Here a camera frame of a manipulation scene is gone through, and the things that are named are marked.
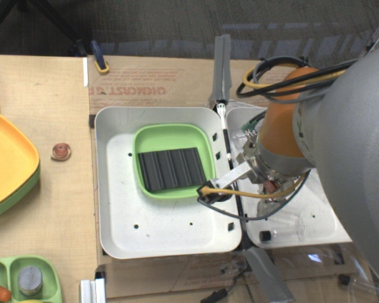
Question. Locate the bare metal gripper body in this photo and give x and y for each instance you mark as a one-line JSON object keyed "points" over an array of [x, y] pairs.
{"points": [[256, 166]]}

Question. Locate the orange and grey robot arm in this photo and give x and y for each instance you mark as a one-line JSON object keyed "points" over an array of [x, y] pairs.
{"points": [[347, 144]]}

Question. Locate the clear plastic bottle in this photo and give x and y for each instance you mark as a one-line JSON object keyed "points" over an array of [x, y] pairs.
{"points": [[281, 230], [361, 286]]}

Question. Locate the white plastic tray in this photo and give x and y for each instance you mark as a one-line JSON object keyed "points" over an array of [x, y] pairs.
{"points": [[164, 226], [319, 219]]}

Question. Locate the black ribbed rectangular block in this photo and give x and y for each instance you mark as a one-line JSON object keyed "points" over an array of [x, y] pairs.
{"points": [[172, 169]]}

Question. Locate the brown cardboard board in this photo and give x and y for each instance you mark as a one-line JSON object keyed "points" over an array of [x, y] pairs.
{"points": [[139, 84]]}

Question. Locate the pink round doughnut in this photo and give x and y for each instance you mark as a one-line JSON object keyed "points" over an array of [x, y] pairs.
{"points": [[61, 151]]}

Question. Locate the green divided plate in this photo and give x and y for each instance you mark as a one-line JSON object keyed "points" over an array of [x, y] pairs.
{"points": [[52, 279]]}

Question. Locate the yellow plate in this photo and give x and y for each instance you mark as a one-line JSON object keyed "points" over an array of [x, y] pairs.
{"points": [[9, 159]]}

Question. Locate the grey can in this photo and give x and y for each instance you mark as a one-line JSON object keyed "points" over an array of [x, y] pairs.
{"points": [[30, 279]]}

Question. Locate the black cylinder on white bracket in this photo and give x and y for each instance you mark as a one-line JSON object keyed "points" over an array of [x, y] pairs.
{"points": [[230, 177]]}

